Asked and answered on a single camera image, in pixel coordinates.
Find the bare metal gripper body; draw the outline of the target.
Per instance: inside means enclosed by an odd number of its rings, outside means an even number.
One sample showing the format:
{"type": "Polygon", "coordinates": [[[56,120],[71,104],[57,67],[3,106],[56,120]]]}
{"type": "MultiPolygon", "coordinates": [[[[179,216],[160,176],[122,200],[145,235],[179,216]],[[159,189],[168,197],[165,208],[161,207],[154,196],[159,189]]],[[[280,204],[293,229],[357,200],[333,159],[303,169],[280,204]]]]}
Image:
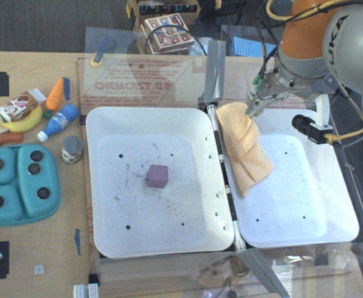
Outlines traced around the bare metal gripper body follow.
{"type": "Polygon", "coordinates": [[[291,74],[287,70],[274,68],[263,76],[258,75],[254,90],[261,100],[287,99],[291,94],[306,101],[315,99],[320,92],[313,87],[315,79],[291,74]]]}

